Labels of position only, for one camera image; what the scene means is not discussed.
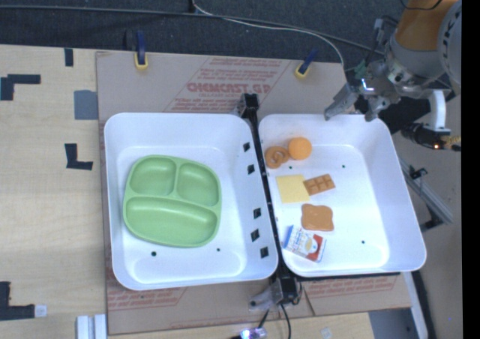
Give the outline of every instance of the blue clamp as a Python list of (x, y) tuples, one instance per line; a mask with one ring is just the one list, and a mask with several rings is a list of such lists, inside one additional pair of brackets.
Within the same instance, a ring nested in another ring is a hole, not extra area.
[(310, 51), (308, 56), (304, 59), (303, 63), (301, 63), (295, 69), (295, 76), (299, 79), (303, 79), (307, 76), (308, 68), (310, 67), (310, 63), (314, 61), (315, 57), (318, 54), (318, 49), (314, 48)]
[(143, 31), (136, 32), (136, 52), (135, 52), (135, 67), (137, 70), (146, 70), (149, 66), (149, 60), (145, 51), (145, 39)]

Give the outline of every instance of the white tray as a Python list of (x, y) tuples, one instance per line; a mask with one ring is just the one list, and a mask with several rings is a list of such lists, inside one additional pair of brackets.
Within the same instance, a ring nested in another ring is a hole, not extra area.
[[(275, 271), (278, 252), (246, 121), (228, 114), (122, 113), (106, 122), (104, 136), (112, 267), (121, 284), (153, 290), (259, 280)], [(222, 211), (208, 244), (167, 247), (137, 238), (125, 226), (128, 173), (147, 155), (190, 159), (215, 171)]]
[(287, 147), (293, 137), (313, 145), (306, 160), (267, 168), (268, 186), (280, 242), (289, 226), (301, 225), (302, 202), (282, 203), (276, 176), (305, 179), (330, 174), (335, 188), (310, 197), (332, 208), (334, 230), (316, 232), (326, 239), (321, 262), (282, 250), (285, 264), (303, 277), (365, 275), (414, 271), (426, 250), (389, 129), (363, 115), (267, 115), (259, 124), (262, 149)]

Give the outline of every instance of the toy donut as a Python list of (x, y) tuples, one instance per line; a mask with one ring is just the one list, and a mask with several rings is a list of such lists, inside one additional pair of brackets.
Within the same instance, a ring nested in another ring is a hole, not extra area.
[(265, 151), (265, 164), (270, 168), (278, 168), (290, 159), (288, 150), (279, 145), (267, 148)]

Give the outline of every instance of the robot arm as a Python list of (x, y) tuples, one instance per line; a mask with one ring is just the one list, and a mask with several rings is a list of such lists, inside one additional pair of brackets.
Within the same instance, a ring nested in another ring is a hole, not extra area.
[[(422, 137), (420, 144), (438, 149), (449, 135), (445, 129), (445, 94), (449, 90), (436, 87), (436, 82), (447, 73), (452, 83), (461, 85), (462, 0), (409, 0), (404, 7), (383, 58), (370, 61), (370, 53), (355, 70), (358, 82), (342, 88), (325, 109), (325, 119), (351, 107), (360, 95), (368, 102), (367, 121), (402, 97), (428, 99), (431, 121), (416, 127), (415, 132), (432, 134)], [(376, 21), (375, 31), (380, 43), (382, 20)]]

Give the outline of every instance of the green plate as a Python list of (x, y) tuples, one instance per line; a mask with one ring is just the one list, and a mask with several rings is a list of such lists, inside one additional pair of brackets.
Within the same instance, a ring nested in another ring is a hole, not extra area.
[(174, 247), (199, 247), (217, 235), (221, 186), (206, 165), (149, 155), (132, 166), (123, 219), (137, 237)]

